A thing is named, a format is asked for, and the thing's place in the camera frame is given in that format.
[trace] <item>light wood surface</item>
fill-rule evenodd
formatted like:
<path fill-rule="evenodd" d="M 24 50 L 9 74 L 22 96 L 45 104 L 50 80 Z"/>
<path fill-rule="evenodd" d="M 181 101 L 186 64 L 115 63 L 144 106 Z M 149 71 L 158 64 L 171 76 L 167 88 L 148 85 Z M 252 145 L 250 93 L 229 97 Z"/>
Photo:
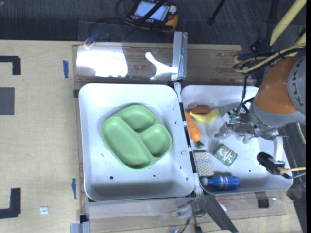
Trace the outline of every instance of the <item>light wood surface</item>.
<path fill-rule="evenodd" d="M 0 219 L 0 233 L 65 233 L 70 232 L 71 223 L 79 221 L 81 197 L 72 54 L 75 44 L 0 41 L 0 55 L 21 58 L 21 75 L 12 75 L 10 63 L 0 63 L 0 87 L 15 88 L 15 114 L 0 115 L 0 209 L 9 207 L 10 189 L 21 188 L 21 214 Z M 68 78 L 63 73 L 63 60 L 69 63 Z M 77 180 L 77 199 L 71 187 L 73 178 Z M 242 233 L 302 232 L 293 203 L 284 197 L 283 205 L 282 215 L 255 218 L 250 215 L 248 219 L 234 219 L 233 223 Z M 47 215 L 40 214 L 41 206 L 49 207 Z M 219 230 L 214 222 L 200 226 L 205 232 Z M 193 233 L 193 225 L 184 232 Z"/>

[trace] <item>green can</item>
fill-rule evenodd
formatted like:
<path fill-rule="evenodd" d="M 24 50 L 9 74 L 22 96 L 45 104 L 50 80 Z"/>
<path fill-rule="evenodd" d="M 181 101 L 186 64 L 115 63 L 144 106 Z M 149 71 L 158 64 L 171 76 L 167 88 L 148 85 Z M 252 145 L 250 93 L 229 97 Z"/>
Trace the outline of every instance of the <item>green can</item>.
<path fill-rule="evenodd" d="M 229 166 L 238 156 L 234 151 L 228 148 L 225 144 L 221 144 L 214 153 L 215 157 L 222 163 Z"/>

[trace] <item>blue plastic bottle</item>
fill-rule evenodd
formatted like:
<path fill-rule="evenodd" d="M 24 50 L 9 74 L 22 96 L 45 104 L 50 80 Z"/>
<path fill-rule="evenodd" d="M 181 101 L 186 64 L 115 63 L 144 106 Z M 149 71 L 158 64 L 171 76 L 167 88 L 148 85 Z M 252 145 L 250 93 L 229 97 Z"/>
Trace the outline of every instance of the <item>blue plastic bottle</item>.
<path fill-rule="evenodd" d="M 211 187 L 213 190 L 228 191 L 236 190 L 241 185 L 241 180 L 237 176 L 214 176 L 213 178 L 200 178 L 202 186 Z"/>

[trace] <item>handheld device with screen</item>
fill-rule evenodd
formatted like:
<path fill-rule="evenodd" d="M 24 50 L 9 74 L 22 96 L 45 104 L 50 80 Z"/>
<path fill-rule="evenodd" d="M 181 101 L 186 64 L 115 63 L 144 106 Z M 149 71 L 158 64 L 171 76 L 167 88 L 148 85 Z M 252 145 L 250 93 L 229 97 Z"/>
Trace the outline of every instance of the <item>handheld device with screen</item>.
<path fill-rule="evenodd" d="M 164 32 L 172 32 L 178 23 L 177 8 L 174 5 L 164 3 L 145 22 L 141 20 L 159 0 L 135 0 L 132 8 L 125 17 L 125 22 L 136 26 L 138 23 L 142 28 L 158 28 Z"/>

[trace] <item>yellow banana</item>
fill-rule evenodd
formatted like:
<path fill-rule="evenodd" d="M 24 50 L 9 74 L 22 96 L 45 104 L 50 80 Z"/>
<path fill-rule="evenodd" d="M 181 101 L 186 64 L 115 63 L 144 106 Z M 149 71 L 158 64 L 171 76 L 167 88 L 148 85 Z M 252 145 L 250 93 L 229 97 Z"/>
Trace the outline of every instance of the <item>yellow banana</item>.
<path fill-rule="evenodd" d="M 189 115 L 193 117 L 193 119 L 198 123 L 210 123 L 214 121 L 219 115 L 219 109 L 214 108 L 207 114 L 195 114 L 189 112 Z"/>

